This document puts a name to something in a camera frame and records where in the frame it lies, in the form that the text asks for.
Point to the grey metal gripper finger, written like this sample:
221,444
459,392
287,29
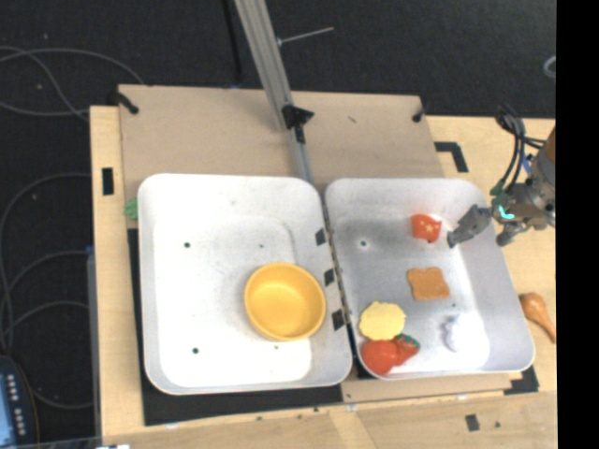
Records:
470,225
507,236

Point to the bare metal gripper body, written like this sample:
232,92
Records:
531,204

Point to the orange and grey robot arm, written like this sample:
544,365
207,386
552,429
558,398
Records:
548,157

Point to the brown toast slice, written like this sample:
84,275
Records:
428,284

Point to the brown chicken drumstick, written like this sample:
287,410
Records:
536,308

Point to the white plastic tray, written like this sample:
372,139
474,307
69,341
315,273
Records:
393,250
210,288

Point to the small white lumpy toy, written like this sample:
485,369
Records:
452,334

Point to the yellow round biscuit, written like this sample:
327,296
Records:
381,321

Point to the red strawberry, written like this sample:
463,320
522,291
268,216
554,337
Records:
408,348

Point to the thin black and white rod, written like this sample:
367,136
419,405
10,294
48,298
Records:
334,260

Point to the red tomato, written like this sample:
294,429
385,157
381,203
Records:
378,357

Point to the yellow bowl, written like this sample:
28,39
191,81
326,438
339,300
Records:
284,303

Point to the brown flat board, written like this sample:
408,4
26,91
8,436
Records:
210,129

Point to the small green leafy toy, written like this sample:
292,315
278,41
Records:
132,208

